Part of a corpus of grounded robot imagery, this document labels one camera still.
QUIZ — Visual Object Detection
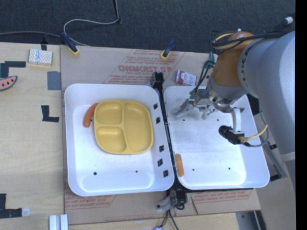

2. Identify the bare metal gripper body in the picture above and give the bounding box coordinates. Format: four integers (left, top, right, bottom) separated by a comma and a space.
191, 87, 237, 113

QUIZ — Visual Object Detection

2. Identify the red and white carton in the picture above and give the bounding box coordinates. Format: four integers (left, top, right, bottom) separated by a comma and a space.
174, 69, 198, 87

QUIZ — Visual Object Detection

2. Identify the thin black and white rod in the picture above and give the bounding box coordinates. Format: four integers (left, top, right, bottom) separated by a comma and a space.
155, 80, 183, 192

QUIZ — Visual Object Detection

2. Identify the white plastic tray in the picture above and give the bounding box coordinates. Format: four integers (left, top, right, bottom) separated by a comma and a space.
163, 85, 271, 191
64, 83, 175, 197

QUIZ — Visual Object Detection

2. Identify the orange flat biscuit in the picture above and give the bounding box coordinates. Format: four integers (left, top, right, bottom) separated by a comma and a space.
174, 153, 185, 178

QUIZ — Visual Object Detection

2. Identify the yellow divided plate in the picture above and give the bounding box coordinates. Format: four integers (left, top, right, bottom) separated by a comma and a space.
93, 99, 154, 156

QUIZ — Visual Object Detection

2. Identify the brown cardboard board, red print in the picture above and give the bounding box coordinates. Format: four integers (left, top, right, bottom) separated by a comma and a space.
59, 44, 262, 225

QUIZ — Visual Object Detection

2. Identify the orange sausage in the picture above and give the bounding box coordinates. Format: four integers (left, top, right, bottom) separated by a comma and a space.
83, 102, 99, 128

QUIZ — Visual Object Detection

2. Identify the white and yellow patterned box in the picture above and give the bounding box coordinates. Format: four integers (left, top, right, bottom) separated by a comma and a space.
28, 48, 54, 67

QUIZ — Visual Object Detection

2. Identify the red watermelon slice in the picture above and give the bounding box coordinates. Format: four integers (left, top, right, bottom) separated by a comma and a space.
0, 75, 18, 92

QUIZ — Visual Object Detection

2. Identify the black cylinder on white bracket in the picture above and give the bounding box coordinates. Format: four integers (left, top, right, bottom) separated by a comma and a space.
218, 106, 246, 145

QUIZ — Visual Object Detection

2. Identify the black block with thin wires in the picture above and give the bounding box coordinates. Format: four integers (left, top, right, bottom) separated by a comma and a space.
150, 71, 165, 89
167, 189, 188, 210

